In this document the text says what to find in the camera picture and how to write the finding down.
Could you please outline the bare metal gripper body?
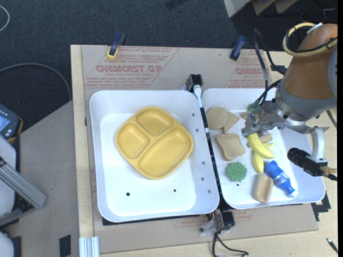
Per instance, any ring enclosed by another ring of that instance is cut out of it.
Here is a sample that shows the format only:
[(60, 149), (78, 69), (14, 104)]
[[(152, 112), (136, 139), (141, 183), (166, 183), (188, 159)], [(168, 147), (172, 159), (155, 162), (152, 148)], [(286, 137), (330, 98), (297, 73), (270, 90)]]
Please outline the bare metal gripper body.
[(308, 117), (297, 113), (283, 101), (265, 101), (257, 114), (251, 114), (251, 119), (259, 124), (259, 129), (269, 122), (284, 122), (285, 128), (292, 130), (308, 129), (305, 123)]

